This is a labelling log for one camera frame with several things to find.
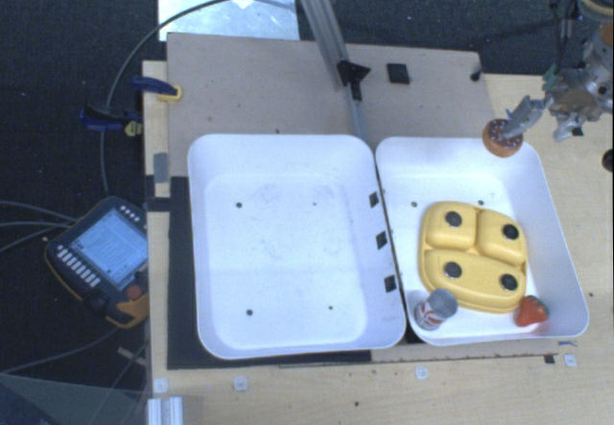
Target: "blue screen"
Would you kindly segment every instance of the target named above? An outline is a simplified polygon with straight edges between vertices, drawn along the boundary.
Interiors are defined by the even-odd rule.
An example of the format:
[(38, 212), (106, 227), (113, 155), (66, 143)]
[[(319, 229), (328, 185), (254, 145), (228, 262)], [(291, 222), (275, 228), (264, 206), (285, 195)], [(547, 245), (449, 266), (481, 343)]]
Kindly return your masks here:
[(113, 209), (79, 236), (70, 247), (113, 285), (123, 289), (147, 260), (147, 238)]

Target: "orange button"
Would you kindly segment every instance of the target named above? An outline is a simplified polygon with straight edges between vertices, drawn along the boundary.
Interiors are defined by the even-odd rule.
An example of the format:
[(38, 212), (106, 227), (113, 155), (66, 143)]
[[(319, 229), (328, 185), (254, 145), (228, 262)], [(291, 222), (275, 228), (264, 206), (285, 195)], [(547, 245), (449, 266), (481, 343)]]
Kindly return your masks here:
[(130, 285), (126, 289), (126, 295), (130, 300), (136, 300), (137, 298), (140, 298), (142, 294), (143, 289), (141, 289), (138, 285)]

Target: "red strawberry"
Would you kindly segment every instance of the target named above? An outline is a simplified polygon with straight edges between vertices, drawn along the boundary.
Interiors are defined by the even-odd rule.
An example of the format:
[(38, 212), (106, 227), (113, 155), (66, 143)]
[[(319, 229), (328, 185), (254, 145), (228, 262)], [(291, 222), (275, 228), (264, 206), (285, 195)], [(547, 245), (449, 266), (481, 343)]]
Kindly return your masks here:
[(534, 295), (527, 295), (520, 301), (520, 311), (516, 315), (518, 326), (529, 326), (534, 322), (542, 322), (548, 319), (548, 308)]

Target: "white plastic tray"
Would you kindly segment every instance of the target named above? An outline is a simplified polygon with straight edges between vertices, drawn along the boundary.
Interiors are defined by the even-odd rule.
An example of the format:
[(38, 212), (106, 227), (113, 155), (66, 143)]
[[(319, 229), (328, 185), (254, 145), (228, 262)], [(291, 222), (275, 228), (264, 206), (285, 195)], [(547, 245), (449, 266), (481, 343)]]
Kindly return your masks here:
[(205, 135), (188, 170), (198, 329), (210, 353), (375, 349), (402, 338), (405, 311), (362, 141)]
[[(574, 337), (588, 325), (588, 309), (535, 150), (514, 156), (489, 153), (480, 139), (389, 138), (376, 152), (413, 331), (434, 345)], [(427, 297), (417, 267), (418, 233), (437, 201), (465, 201), (509, 215), (528, 240), (527, 295), (550, 309), (546, 322), (516, 326), (513, 313), (492, 315), (459, 308), (437, 331), (415, 324), (413, 308)]]

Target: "small cup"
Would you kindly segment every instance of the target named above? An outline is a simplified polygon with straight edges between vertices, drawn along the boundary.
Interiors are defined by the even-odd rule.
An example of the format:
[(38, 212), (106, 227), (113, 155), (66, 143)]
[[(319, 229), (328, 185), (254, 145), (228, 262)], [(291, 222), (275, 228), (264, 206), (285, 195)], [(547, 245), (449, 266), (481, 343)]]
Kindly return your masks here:
[(415, 306), (415, 322), (422, 329), (434, 331), (459, 309), (457, 298), (446, 289), (436, 289), (429, 297)]

